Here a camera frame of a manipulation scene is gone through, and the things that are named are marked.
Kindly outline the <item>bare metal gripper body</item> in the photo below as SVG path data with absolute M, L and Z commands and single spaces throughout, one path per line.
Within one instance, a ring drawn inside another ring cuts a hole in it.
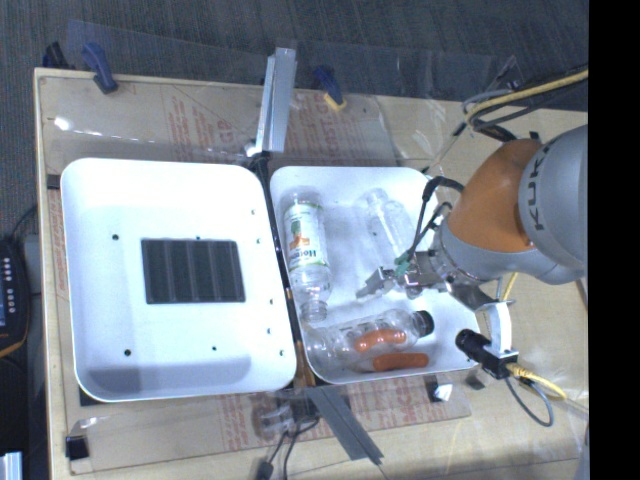
M 450 291 L 446 276 L 432 264 L 434 258 L 431 250 L 406 251 L 395 260 L 393 279 L 409 299 L 417 299 L 425 290 Z

